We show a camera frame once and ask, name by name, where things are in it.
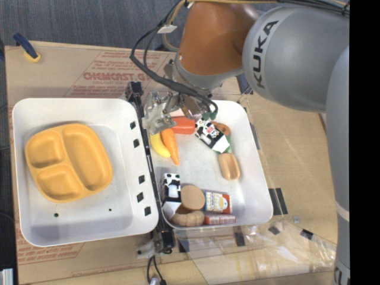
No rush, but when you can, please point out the tan croissant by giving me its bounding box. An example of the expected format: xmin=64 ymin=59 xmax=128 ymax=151
xmin=170 ymin=208 xmax=205 ymax=227

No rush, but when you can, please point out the yellow divided plate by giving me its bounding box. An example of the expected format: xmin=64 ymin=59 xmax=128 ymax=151
xmin=24 ymin=122 xmax=113 ymax=204

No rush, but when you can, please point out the small red box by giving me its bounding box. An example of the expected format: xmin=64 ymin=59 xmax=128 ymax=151
xmin=203 ymin=214 xmax=237 ymax=226

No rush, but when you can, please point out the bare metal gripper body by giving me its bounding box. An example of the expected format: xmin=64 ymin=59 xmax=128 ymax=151
xmin=162 ymin=92 xmax=213 ymax=121

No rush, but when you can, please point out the tan round bread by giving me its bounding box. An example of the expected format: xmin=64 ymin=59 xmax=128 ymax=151
xmin=180 ymin=184 xmax=206 ymax=211

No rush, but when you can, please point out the tan oblong bread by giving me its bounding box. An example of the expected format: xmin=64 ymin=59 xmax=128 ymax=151
xmin=218 ymin=152 xmax=241 ymax=181

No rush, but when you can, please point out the white plastic tray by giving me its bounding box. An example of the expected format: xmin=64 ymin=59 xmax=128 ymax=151
xmin=11 ymin=97 xmax=160 ymax=248
xmin=145 ymin=99 xmax=274 ymax=230

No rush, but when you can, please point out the brown cardboard board red print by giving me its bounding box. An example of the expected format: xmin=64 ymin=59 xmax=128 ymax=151
xmin=4 ymin=40 xmax=338 ymax=285

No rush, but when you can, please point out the thin black and white rod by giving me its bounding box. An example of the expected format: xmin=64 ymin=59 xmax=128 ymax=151
xmin=134 ymin=95 xmax=169 ymax=249

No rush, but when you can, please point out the orange brown biscuit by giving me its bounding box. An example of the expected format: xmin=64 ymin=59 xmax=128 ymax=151
xmin=212 ymin=121 xmax=231 ymax=136

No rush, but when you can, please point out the yellow banana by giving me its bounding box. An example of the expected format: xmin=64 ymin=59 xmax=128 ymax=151
xmin=149 ymin=131 xmax=172 ymax=159

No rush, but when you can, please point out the black block with thin wires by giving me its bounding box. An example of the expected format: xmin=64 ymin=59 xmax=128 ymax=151
xmin=152 ymin=229 xmax=176 ymax=254
xmin=125 ymin=81 xmax=145 ymax=103

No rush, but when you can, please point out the orange red sausage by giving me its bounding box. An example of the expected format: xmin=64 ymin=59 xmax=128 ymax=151
xmin=170 ymin=116 xmax=197 ymax=135

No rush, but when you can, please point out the orange carrot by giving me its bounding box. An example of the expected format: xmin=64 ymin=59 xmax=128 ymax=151
xmin=160 ymin=128 xmax=181 ymax=166

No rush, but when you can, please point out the red and white carton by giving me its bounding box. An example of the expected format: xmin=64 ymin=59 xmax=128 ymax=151
xmin=203 ymin=191 xmax=233 ymax=215

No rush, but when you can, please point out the cow print carton green base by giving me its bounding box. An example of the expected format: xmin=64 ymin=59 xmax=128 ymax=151
xmin=194 ymin=119 xmax=232 ymax=154

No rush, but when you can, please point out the black white cow print carton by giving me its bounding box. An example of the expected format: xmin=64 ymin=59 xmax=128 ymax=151
xmin=160 ymin=173 xmax=182 ymax=219

